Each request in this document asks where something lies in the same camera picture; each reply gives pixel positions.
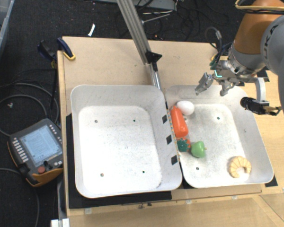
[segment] croissant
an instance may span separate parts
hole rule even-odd
[[[234,178],[239,178],[240,175],[237,173],[237,169],[243,167],[245,169],[246,173],[250,173],[251,171],[251,163],[244,157],[238,156],[234,157],[231,160],[230,166],[229,166],[229,173]]]

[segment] orange toy carrot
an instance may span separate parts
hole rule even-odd
[[[176,138],[185,137],[188,135],[188,127],[180,109],[173,106],[170,110],[171,122],[174,127]]]

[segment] white tray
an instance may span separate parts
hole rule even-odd
[[[81,85],[71,92],[75,182],[98,198],[178,188],[182,174],[163,93]]]
[[[208,188],[251,183],[268,183],[274,172],[252,112],[240,105],[247,96],[239,87],[220,96],[221,86],[211,86],[195,94],[196,86],[173,86],[166,91],[169,109],[178,101],[187,100],[195,111],[185,116],[191,142],[203,141],[205,158],[179,152],[182,172],[187,183],[195,188]],[[232,157],[247,158],[251,173],[240,172],[233,178],[228,172]]]

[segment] wooden table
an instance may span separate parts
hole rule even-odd
[[[85,226],[284,226],[284,114],[255,115],[278,186],[251,184],[172,191],[171,201],[70,209],[66,154],[66,120],[70,94],[77,85],[151,85],[149,68],[142,64],[132,40],[64,37],[76,55],[69,61],[58,51],[59,95],[64,152],[66,214],[71,227]],[[162,91],[173,85],[197,85],[209,70],[215,49],[205,43],[149,41],[158,61]],[[268,72],[266,98],[279,106],[277,76]],[[256,97],[255,85],[243,87]]]

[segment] white egg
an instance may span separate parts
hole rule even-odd
[[[195,106],[190,101],[179,101],[177,102],[177,107],[184,115],[191,115],[195,111]]]

